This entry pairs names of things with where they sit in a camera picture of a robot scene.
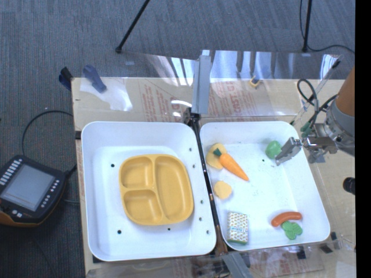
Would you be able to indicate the white plastic tray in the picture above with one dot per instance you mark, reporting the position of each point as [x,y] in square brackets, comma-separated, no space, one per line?
[104,213]
[266,190]

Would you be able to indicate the brown cardboard board red print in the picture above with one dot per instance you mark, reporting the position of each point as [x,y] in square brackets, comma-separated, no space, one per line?
[150,100]

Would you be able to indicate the yellow divided plate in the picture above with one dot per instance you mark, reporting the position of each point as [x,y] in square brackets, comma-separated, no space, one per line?
[171,184]

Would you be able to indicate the large yellow biscuit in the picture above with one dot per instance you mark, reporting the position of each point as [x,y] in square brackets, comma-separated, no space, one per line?
[212,161]

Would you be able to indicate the small yellow biscuit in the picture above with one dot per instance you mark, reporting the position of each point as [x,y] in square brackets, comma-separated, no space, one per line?
[222,190]

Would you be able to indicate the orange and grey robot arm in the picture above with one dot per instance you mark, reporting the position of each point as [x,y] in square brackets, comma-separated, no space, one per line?
[346,97]

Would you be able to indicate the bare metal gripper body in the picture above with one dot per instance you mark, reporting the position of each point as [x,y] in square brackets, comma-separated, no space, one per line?
[320,142]

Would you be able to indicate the orange carrot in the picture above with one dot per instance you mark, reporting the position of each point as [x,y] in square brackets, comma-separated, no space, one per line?
[232,165]

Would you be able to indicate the black cylinder on white bracket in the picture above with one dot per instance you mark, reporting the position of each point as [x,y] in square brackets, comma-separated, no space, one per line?
[349,185]

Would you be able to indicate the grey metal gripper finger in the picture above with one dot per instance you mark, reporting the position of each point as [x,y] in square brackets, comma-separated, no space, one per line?
[316,157]
[290,149]

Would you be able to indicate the orange sausage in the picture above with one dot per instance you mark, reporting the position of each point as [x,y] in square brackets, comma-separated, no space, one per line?
[285,217]

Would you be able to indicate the green pepper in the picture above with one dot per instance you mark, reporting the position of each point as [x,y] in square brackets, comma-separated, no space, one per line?
[273,149]

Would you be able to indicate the green broccoli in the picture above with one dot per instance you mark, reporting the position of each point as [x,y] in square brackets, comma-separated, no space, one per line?
[292,230]

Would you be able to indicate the yellow and white packet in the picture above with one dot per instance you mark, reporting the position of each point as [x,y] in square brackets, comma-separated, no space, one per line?
[237,227]

